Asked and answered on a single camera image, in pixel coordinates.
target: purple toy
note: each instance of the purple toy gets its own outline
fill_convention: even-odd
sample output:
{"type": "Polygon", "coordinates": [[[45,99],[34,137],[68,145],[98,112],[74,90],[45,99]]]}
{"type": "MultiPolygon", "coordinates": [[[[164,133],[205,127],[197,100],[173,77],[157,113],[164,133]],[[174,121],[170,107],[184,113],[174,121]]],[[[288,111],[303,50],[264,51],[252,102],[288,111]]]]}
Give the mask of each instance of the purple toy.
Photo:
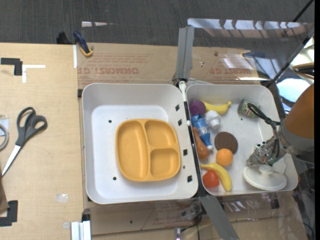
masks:
{"type": "Polygon", "coordinates": [[[189,106],[190,113],[192,116],[197,114],[203,114],[206,111],[206,106],[201,100],[194,100],[189,106]]]}

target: toy banana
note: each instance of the toy banana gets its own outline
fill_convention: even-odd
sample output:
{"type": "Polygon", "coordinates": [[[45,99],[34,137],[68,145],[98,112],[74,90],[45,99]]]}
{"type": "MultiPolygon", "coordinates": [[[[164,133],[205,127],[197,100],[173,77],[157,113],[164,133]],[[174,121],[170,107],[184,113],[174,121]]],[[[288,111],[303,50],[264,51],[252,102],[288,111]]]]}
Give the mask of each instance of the toy banana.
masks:
{"type": "Polygon", "coordinates": [[[230,191],[232,187],[232,180],[225,168],[223,168],[220,164],[215,162],[200,164],[200,168],[207,170],[214,170],[218,178],[221,180],[221,183],[225,189],[225,191],[230,191]]]}
{"type": "Polygon", "coordinates": [[[205,112],[213,110],[213,111],[216,111],[219,115],[226,113],[229,106],[232,103],[231,101],[228,101],[228,103],[223,104],[223,105],[212,105],[210,103],[204,102],[203,100],[202,100],[202,102],[204,103],[204,106],[205,106],[205,112]]]}

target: yellow divided plate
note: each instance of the yellow divided plate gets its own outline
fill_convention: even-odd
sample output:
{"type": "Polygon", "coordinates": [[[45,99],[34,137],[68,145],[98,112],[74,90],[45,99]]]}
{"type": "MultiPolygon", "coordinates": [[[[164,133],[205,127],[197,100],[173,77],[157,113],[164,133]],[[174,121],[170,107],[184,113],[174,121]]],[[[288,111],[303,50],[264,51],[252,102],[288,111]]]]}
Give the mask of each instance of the yellow divided plate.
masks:
{"type": "Polygon", "coordinates": [[[166,180],[180,170],[177,134],[163,120],[124,121],[116,130],[115,150],[122,175],[132,181],[166,180]]]}

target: scissor blade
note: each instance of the scissor blade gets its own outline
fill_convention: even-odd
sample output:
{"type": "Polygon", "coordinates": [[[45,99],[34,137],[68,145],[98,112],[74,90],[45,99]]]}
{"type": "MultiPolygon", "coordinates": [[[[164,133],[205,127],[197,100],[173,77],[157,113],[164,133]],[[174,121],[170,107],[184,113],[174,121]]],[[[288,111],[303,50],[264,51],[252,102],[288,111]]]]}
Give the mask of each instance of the scissor blade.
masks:
{"type": "Polygon", "coordinates": [[[8,161],[6,162],[6,164],[5,164],[4,168],[3,168],[1,176],[5,175],[5,173],[7,172],[9,167],[11,166],[12,162],[15,160],[16,156],[18,155],[20,149],[21,149],[21,146],[19,146],[19,145],[15,145],[14,146],[14,149],[13,149],[11,155],[9,156],[8,161]]]}

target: cookie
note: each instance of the cookie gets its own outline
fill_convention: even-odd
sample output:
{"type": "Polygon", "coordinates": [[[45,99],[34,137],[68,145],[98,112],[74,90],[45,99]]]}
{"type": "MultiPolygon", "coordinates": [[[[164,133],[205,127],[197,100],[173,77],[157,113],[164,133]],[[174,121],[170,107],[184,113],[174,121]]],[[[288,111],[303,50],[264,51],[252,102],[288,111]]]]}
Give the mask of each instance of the cookie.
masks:
{"type": "Polygon", "coordinates": [[[231,133],[226,132],[226,131],[219,132],[215,136],[214,145],[215,145],[215,148],[216,148],[217,151],[220,150],[220,149],[228,149],[233,154],[238,149],[238,141],[237,141],[237,139],[231,133]]]}

